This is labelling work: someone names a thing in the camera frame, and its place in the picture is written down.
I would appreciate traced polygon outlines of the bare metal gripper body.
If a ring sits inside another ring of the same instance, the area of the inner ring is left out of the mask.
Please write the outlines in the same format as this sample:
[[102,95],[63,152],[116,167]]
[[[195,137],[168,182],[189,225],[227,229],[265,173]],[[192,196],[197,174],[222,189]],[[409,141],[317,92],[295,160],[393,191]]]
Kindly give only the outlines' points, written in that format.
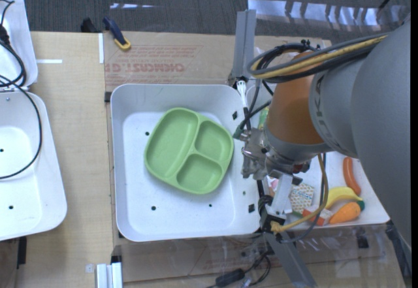
[[285,142],[276,138],[267,128],[252,128],[241,135],[244,141],[244,161],[241,173],[244,178],[262,180],[265,177],[296,178],[310,169],[311,154],[302,144]]

